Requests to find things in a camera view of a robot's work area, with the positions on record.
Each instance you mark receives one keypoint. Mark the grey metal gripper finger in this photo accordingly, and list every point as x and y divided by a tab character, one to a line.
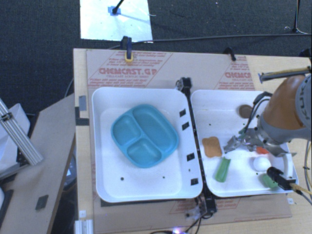
230	145
250	147

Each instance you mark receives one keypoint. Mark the thin black rod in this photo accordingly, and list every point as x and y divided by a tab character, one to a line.
196	135

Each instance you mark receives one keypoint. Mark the white plastic tray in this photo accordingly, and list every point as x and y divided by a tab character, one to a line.
219	116
146	179

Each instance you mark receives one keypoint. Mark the green rounded toy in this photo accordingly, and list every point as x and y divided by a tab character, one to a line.
267	181

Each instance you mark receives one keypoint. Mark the brown cardboard board red print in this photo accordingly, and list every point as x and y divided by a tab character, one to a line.
151	69

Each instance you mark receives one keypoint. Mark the black cylinder on white bracket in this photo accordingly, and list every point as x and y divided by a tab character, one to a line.
278	175

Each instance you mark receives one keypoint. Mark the brown round biscuit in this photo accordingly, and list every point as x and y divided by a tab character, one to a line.
245	111

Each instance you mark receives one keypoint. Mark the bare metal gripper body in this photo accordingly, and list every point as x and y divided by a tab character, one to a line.
254	136

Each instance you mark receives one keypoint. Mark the white egg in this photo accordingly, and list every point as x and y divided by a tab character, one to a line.
261	163

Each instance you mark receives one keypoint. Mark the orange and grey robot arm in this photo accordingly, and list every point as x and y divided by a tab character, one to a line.
285	106

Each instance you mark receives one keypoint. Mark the blue divided plate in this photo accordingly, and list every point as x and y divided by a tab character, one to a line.
146	130

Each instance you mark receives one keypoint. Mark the orange toy bread slice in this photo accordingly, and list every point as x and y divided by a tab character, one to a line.
212	147

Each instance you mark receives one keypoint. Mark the orange toy carrot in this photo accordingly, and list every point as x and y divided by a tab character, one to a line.
262	150

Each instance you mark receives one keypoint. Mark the green toy celery stick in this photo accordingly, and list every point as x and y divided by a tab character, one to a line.
222	169

